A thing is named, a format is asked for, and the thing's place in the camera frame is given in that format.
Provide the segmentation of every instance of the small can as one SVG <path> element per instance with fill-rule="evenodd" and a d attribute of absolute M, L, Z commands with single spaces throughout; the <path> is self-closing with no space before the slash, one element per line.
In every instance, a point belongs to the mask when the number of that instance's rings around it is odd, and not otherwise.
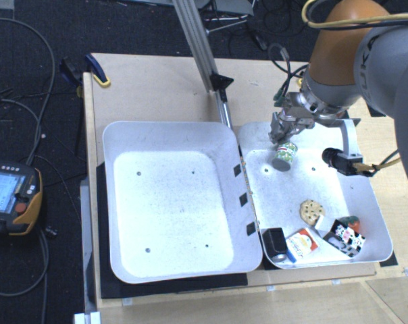
<path fill-rule="evenodd" d="M 276 154 L 272 160 L 273 168 L 277 169 L 278 171 L 290 170 L 296 153 L 297 146 L 292 142 L 286 142 L 278 145 Z"/>

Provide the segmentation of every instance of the black mat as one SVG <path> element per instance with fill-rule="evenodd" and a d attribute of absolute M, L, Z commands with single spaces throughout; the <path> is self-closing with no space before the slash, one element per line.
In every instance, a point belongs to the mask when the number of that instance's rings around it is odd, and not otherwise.
<path fill-rule="evenodd" d="M 109 262 L 108 202 L 104 163 L 97 168 L 97 210 L 99 214 L 99 253 L 102 298 L 129 298 L 152 294 L 247 286 L 247 276 L 245 273 L 189 277 L 141 284 L 122 282 L 114 275 Z"/>
<path fill-rule="evenodd" d="M 394 267 L 398 264 L 396 254 L 394 252 L 392 252 L 392 255 L 387 260 L 380 262 L 381 267 Z"/>

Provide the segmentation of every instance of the wooden table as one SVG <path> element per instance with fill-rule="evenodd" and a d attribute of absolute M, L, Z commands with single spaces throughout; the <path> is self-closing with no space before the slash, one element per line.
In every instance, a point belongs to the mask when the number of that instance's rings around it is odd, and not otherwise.
<path fill-rule="evenodd" d="M 102 299 L 96 167 L 102 164 L 102 133 L 111 122 L 219 121 L 214 97 L 205 92 L 193 58 L 94 54 L 111 86 L 84 74 L 86 145 L 94 254 L 96 307 L 102 323 L 408 323 L 408 181 L 401 163 L 371 183 L 394 244 L 398 265 L 359 263 L 293 270 L 258 268 L 243 288 Z M 286 78 L 270 61 L 216 59 L 227 89 L 234 131 L 248 122 L 271 121 L 273 95 Z M 296 69 L 303 63 L 292 63 Z M 291 90 L 298 90 L 292 80 Z M 357 139 L 364 162 L 379 163 L 397 148 L 393 121 L 370 117 L 359 100 Z"/>

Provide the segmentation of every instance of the metal pole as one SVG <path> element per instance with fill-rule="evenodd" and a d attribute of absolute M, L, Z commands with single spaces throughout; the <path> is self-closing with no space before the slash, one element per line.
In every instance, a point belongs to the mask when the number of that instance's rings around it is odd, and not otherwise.
<path fill-rule="evenodd" d="M 212 74 L 219 74 L 219 72 L 197 6 L 195 5 L 194 0 L 172 1 L 205 89 L 207 92 L 215 93 L 220 119 L 223 124 L 232 128 L 228 102 L 221 99 L 219 90 L 214 90 L 211 84 L 210 76 Z"/>

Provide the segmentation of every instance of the small object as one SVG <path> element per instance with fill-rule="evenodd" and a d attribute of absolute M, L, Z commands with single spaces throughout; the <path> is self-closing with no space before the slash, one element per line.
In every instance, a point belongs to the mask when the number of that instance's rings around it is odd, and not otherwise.
<path fill-rule="evenodd" d="M 360 233 L 360 220 L 357 216 L 345 216 L 339 219 L 342 224 L 350 227 L 354 232 Z"/>
<path fill-rule="evenodd" d="M 282 228 L 270 228 L 263 233 L 265 251 L 274 263 L 282 262 L 286 259 L 288 247 Z"/>
<path fill-rule="evenodd" d="M 249 34 L 251 35 L 252 41 L 258 46 L 258 48 L 260 48 L 262 51 L 267 51 L 268 42 L 260 32 L 251 30 Z"/>
<path fill-rule="evenodd" d="M 111 84 L 111 80 L 105 74 L 96 58 L 91 54 L 87 54 L 84 59 L 89 69 L 93 72 L 93 78 L 96 80 L 96 82 L 103 88 L 108 87 Z"/>
<path fill-rule="evenodd" d="M 49 239 L 54 239 L 58 235 L 58 231 L 56 229 L 53 229 L 50 225 L 45 228 L 45 235 Z"/>
<path fill-rule="evenodd" d="M 307 228 L 299 230 L 286 239 L 286 245 L 288 246 L 287 256 L 293 263 L 305 258 L 305 256 L 319 247 Z"/>
<path fill-rule="evenodd" d="M 277 169 L 278 171 L 290 170 L 296 153 L 297 146 L 292 142 L 286 142 L 278 145 L 276 154 L 272 160 L 273 168 Z"/>
<path fill-rule="evenodd" d="M 281 108 L 284 104 L 285 97 L 282 96 L 284 91 L 279 89 L 278 92 L 273 96 L 274 106 Z"/>
<path fill-rule="evenodd" d="M 305 200 L 300 205 L 300 217 L 309 225 L 315 225 L 320 215 L 325 215 L 326 210 L 312 199 Z"/>
<path fill-rule="evenodd" d="M 365 243 L 364 236 L 337 219 L 320 215 L 315 228 L 325 241 L 350 258 L 359 254 Z"/>
<path fill-rule="evenodd" d="M 76 88 L 82 86 L 82 76 L 80 70 L 69 57 L 64 57 L 61 59 L 59 70 L 61 76 L 66 82 L 75 86 Z"/>
<path fill-rule="evenodd" d="M 0 161 L 0 235 L 28 234 L 42 205 L 39 170 L 10 161 Z"/>

